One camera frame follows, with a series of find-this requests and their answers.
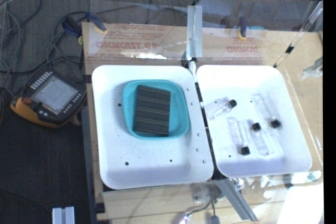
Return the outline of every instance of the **multimeter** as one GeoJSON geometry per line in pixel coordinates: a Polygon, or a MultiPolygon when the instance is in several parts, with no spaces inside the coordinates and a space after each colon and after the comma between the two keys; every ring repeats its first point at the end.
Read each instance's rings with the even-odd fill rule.
{"type": "Polygon", "coordinates": [[[74,117],[86,99],[86,88],[53,69],[37,71],[14,96],[11,109],[47,127],[61,127],[74,117]]]}

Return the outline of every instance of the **device button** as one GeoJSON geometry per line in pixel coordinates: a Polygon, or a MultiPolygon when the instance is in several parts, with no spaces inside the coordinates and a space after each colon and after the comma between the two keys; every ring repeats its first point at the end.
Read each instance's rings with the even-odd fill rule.
{"type": "Polygon", "coordinates": [[[32,103],[32,99],[29,98],[29,97],[24,97],[23,98],[23,102],[26,104],[26,105],[30,105],[32,103]]]}

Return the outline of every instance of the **carpeted floor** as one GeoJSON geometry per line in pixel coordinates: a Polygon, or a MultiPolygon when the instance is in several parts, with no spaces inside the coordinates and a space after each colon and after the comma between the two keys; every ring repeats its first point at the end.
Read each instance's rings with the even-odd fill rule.
{"type": "MultiPolygon", "coordinates": [[[[48,56],[60,56],[50,43],[54,34],[61,32],[57,22],[66,14],[89,11],[90,1],[12,0],[8,4],[8,10],[20,23],[20,32],[13,31],[4,40],[0,54],[4,98],[0,125],[0,223],[51,223],[52,208],[66,206],[75,207],[77,224],[90,223],[82,128],[71,123],[59,129],[41,127],[20,118],[8,105],[11,95],[32,75],[30,70],[48,56]],[[9,74],[6,63],[11,67],[9,74]]],[[[194,0],[108,1],[186,7],[194,0]]],[[[83,13],[74,16],[79,18],[83,13]]],[[[75,37],[66,36],[57,46],[64,55],[78,61],[81,47],[75,37]]],[[[58,62],[55,68],[71,80],[81,79],[82,73],[74,63],[58,62]]]]}

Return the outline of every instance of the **vial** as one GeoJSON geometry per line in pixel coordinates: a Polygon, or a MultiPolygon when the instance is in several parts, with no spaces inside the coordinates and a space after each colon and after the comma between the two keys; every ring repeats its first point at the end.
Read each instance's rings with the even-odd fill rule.
{"type": "Polygon", "coordinates": [[[252,129],[254,131],[254,141],[256,142],[259,153],[262,156],[268,156],[274,153],[268,135],[261,129],[260,124],[258,122],[252,124],[252,129]]]}
{"type": "Polygon", "coordinates": [[[278,112],[269,98],[262,97],[260,94],[254,94],[252,100],[261,116],[269,122],[271,127],[278,128],[281,126],[278,112]]]}
{"type": "Polygon", "coordinates": [[[235,141],[242,155],[250,154],[249,140],[244,121],[235,121],[232,123],[232,131],[234,132],[235,141]]]}
{"type": "Polygon", "coordinates": [[[210,120],[214,120],[220,116],[223,116],[227,113],[229,113],[232,108],[234,108],[237,105],[236,100],[230,100],[225,101],[223,99],[220,99],[217,101],[216,105],[213,107],[213,109],[210,109],[210,112],[208,114],[208,118],[210,120]]]}

